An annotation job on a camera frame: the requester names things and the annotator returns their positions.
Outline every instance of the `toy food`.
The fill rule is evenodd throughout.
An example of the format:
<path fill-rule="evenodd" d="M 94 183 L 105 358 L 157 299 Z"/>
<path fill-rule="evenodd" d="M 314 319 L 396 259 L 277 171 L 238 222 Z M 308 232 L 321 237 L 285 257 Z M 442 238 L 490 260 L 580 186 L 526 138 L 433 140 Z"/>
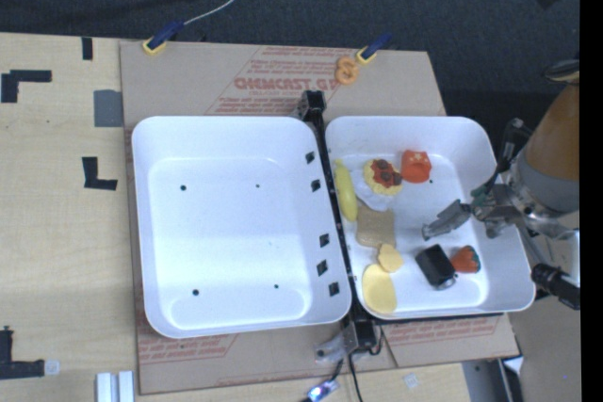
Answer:
<path fill-rule="evenodd" d="M 459 249 L 450 262 L 454 269 L 461 273 L 477 273 L 481 270 L 480 256 L 473 247 L 465 246 Z"/>
<path fill-rule="evenodd" d="M 384 159 L 371 159 L 363 168 L 365 181 L 373 192 L 393 196 L 402 189 L 402 177 L 391 163 Z"/>
<path fill-rule="evenodd" d="M 401 175 L 409 183 L 425 183 L 430 179 L 432 162 L 424 151 L 406 150 L 402 154 Z"/>
<path fill-rule="evenodd" d="M 354 59 L 348 56 L 340 57 L 335 69 L 335 80 L 345 86 L 352 84 L 358 77 L 358 72 L 359 69 Z"/>
<path fill-rule="evenodd" d="M 398 250 L 391 245 L 381 245 L 377 260 L 379 261 L 381 268 L 388 273 L 395 273 L 402 267 L 402 265 L 404 265 L 402 256 L 399 254 Z"/>
<path fill-rule="evenodd" d="M 362 290 L 368 308 L 380 314 L 391 314 L 396 310 L 396 289 L 389 273 L 380 265 L 367 266 L 362 276 Z"/>
<path fill-rule="evenodd" d="M 334 177 L 341 213 L 349 221 L 355 221 L 358 217 L 358 201 L 351 182 L 350 172 L 340 159 L 335 160 Z"/>
<path fill-rule="evenodd" d="M 415 259 L 427 281 L 435 289 L 443 290 L 455 283 L 454 266 L 440 245 L 422 250 Z"/>
<path fill-rule="evenodd" d="M 381 244 L 395 247 L 394 212 L 374 211 L 361 204 L 358 208 L 356 241 L 371 248 L 378 248 Z"/>

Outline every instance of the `blue clamp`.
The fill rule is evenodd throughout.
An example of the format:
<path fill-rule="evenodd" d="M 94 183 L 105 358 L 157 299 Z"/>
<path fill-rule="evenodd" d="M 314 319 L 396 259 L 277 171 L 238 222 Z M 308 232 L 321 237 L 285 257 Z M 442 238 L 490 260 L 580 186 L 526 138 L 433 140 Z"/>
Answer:
<path fill-rule="evenodd" d="M 142 49 L 149 56 L 154 56 L 164 49 L 166 40 L 176 35 L 185 27 L 183 21 L 171 21 L 164 25 L 154 36 L 142 43 Z"/>
<path fill-rule="evenodd" d="M 383 49 L 391 39 L 391 34 L 382 34 L 374 42 L 358 51 L 356 53 L 356 60 L 359 64 L 366 66 L 377 55 L 377 51 Z"/>

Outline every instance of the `orange plastic piece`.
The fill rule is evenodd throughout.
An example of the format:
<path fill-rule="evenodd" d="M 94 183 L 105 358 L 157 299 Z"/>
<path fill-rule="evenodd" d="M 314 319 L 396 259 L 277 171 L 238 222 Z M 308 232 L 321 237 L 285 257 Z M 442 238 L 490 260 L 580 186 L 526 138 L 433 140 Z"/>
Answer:
<path fill-rule="evenodd" d="M 335 70 L 335 79 L 339 84 L 345 86 L 352 84 L 358 78 L 360 69 L 356 65 L 356 61 L 348 56 L 340 57 L 337 60 L 337 68 Z"/>
<path fill-rule="evenodd" d="M 402 154 L 402 179 L 408 183 L 425 183 L 430 179 L 432 162 L 424 151 L 406 150 Z"/>
<path fill-rule="evenodd" d="M 477 273 L 481 270 L 480 256 L 469 245 L 459 249 L 450 262 L 459 273 Z"/>

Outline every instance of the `white plastic container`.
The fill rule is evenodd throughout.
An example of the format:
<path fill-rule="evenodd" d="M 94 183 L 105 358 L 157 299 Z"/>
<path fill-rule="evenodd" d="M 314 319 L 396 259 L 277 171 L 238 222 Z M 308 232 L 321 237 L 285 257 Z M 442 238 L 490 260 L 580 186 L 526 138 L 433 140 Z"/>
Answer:
<path fill-rule="evenodd" d="M 377 250 L 360 245 L 356 223 L 344 219 L 356 289 L 370 313 L 395 320 L 514 312 L 531 305 L 535 290 L 530 265 L 514 226 L 489 239 L 483 224 L 472 217 L 457 230 L 428 242 L 421 234 L 422 226 L 435 221 L 453 201 L 471 202 L 471 190 L 492 176 L 496 159 L 481 126 L 456 117 L 343 117 L 328 125 L 326 140 L 331 160 L 341 159 L 354 180 L 362 179 L 358 171 L 362 173 L 365 162 L 373 158 L 399 167 L 405 150 L 426 152 L 432 162 L 429 182 L 403 183 L 400 193 L 389 201 L 397 249 L 404 260 L 402 269 L 391 275 L 398 302 L 393 313 L 374 313 L 364 303 L 362 274 L 368 265 L 377 263 Z M 472 246 L 481 259 L 480 272 L 459 274 L 452 286 L 435 290 L 415 261 L 419 252 L 434 244 L 448 256 Z"/>
<path fill-rule="evenodd" d="M 491 240 L 470 219 L 423 241 L 421 228 L 488 179 L 495 158 L 474 121 L 452 117 L 346 117 L 326 132 L 330 158 L 352 171 L 371 158 L 399 163 L 425 151 L 432 183 L 404 184 L 392 208 L 405 265 L 393 274 L 398 306 L 375 314 L 362 273 L 376 250 L 343 229 L 359 301 L 381 319 L 511 312 L 528 307 L 534 286 L 518 231 Z M 171 338 L 331 323 L 350 310 L 351 288 L 315 135 L 278 117 L 154 117 L 132 138 L 144 306 Z M 415 255 L 439 243 L 472 245 L 482 270 L 449 289 L 431 287 Z"/>
<path fill-rule="evenodd" d="M 312 130 L 155 117 L 132 138 L 144 307 L 171 338 L 334 322 L 351 292 Z"/>

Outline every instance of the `cheese slice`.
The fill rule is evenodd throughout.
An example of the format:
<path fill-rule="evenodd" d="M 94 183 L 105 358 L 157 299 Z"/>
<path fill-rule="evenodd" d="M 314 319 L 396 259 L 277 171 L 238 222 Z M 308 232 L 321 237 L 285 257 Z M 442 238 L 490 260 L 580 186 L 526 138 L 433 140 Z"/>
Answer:
<path fill-rule="evenodd" d="M 365 304 L 380 314 L 391 314 L 396 310 L 396 289 L 389 273 L 380 265 L 369 265 L 362 276 L 362 291 Z"/>
<path fill-rule="evenodd" d="M 402 255 L 399 254 L 398 250 L 391 245 L 385 244 L 381 245 L 379 248 L 377 260 L 379 261 L 379 265 L 389 273 L 398 271 L 404 264 Z"/>

